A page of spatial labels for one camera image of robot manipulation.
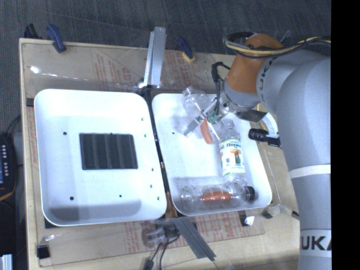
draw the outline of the clear plastic bottle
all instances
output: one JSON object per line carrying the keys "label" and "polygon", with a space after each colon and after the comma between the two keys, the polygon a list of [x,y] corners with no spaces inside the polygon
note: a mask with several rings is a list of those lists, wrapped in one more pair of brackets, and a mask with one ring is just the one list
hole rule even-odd
{"label": "clear plastic bottle", "polygon": [[251,186],[235,181],[206,186],[185,185],[180,197],[186,210],[234,208],[253,200],[255,191]]}
{"label": "clear plastic bottle", "polygon": [[227,181],[247,184],[241,138],[232,119],[223,118],[216,125],[222,176]]}
{"label": "clear plastic bottle", "polygon": [[208,95],[202,90],[195,89],[192,85],[182,93],[184,94],[184,108],[191,118],[198,117],[211,104]]}

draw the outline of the transparent bottle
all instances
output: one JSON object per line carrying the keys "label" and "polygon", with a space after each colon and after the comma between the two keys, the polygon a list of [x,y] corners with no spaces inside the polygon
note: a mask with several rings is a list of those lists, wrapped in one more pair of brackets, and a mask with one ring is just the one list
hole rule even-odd
{"label": "transparent bottle", "polygon": [[182,93],[184,94],[184,108],[191,118],[198,117],[211,104],[208,95],[202,90],[195,89],[192,85]]}
{"label": "transparent bottle", "polygon": [[216,132],[219,138],[218,146],[222,176],[227,181],[238,181],[238,183],[246,185],[241,138],[239,132],[235,129],[233,120],[223,118],[216,124]]}
{"label": "transparent bottle", "polygon": [[206,186],[185,185],[180,194],[186,210],[234,208],[255,197],[251,186],[238,181]]}

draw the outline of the white label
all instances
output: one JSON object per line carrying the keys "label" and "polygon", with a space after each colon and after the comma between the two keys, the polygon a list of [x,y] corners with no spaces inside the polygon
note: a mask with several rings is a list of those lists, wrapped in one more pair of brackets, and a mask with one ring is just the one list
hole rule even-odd
{"label": "white label", "polygon": [[300,255],[331,258],[331,229],[301,231]]}
{"label": "white label", "polygon": [[245,173],[244,157],[238,139],[224,139],[219,143],[223,175]]}

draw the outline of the gray floor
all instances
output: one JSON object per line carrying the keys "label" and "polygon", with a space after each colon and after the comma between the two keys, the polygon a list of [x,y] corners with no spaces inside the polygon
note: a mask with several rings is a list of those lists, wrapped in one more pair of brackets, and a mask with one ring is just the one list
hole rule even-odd
{"label": "gray floor", "polygon": [[[232,54],[223,38],[234,32],[261,32],[280,39],[289,31],[288,44],[331,35],[331,0],[0,0],[0,19],[4,133],[20,115],[17,47],[30,23],[44,39],[46,25],[54,23],[65,41],[133,47],[147,47],[150,31],[162,26],[167,49],[179,49],[174,41],[183,37],[195,52]],[[10,136],[15,131],[21,131],[18,121],[9,129]],[[7,202],[18,208],[21,203],[15,200]]]}

